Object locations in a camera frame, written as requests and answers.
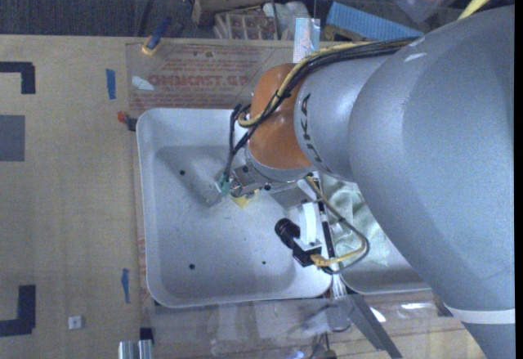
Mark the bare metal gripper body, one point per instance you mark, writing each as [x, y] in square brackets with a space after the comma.
[249, 179]

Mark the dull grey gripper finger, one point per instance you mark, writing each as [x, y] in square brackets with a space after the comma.
[215, 192]

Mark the yellow block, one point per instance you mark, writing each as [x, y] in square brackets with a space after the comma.
[241, 201]

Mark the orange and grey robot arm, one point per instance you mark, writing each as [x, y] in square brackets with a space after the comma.
[408, 153]

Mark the white plastic tray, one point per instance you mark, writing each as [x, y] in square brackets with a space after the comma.
[380, 277]
[212, 234]

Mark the pale green cloth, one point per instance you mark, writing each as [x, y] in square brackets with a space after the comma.
[353, 210]

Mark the brown cardboard board, red print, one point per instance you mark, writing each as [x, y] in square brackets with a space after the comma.
[192, 75]

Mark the small white square block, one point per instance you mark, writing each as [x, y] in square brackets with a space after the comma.
[75, 321]

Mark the black cylinder on white bracket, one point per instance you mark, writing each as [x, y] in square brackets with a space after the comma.
[303, 245]

